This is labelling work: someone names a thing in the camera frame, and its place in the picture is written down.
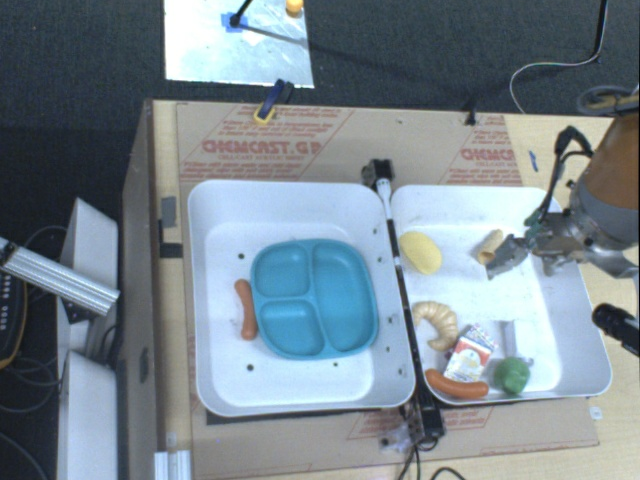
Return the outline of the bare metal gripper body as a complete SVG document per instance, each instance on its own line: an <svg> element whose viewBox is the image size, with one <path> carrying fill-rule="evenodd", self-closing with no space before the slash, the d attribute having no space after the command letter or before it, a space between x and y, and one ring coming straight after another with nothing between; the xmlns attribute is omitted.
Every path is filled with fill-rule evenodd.
<svg viewBox="0 0 640 480"><path fill-rule="evenodd" d="M529 251L535 256L566 255L571 262L589 263L614 279L639 274L639 267L624 255L636 241L616 236L585 213L563 211L541 217L535 211L524 224Z"/></svg>

